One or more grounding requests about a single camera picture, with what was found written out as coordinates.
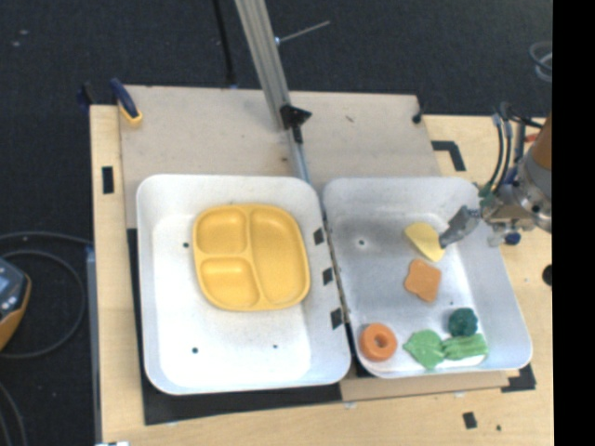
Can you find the light green lettuce leaf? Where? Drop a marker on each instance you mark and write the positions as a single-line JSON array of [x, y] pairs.
[[424, 349]]

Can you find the thin black and white rod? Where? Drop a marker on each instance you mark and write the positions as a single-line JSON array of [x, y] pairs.
[[301, 157]]

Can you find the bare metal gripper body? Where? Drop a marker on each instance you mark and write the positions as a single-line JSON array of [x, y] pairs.
[[519, 208]]

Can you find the black cylinder on white bracket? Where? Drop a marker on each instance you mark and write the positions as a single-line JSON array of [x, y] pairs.
[[511, 238]]

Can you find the yellow divided plate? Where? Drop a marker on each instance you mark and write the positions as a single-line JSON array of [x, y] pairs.
[[274, 253]]

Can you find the orange doughnut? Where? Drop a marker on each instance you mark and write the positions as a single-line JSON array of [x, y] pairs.
[[368, 346]]

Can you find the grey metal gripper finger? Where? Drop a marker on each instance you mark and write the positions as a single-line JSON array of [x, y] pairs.
[[457, 228]]

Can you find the light green ridged vegetable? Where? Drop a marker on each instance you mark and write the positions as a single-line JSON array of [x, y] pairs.
[[465, 346]]

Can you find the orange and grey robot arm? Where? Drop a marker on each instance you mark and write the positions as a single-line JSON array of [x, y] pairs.
[[543, 149]]

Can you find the white plastic tray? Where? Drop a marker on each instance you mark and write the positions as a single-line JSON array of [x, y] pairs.
[[372, 277], [232, 351]]

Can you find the orange toast slice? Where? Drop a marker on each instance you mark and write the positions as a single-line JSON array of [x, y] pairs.
[[423, 280]]

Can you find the yellow cheese slice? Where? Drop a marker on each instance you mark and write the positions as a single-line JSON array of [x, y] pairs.
[[425, 242]]

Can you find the pale brown flat board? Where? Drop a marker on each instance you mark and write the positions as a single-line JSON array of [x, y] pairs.
[[209, 133]]

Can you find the dark green broccoli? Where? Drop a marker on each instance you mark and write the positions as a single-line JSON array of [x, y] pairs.
[[463, 322]]

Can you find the black block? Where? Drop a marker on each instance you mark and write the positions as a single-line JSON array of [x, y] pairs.
[[294, 115]]

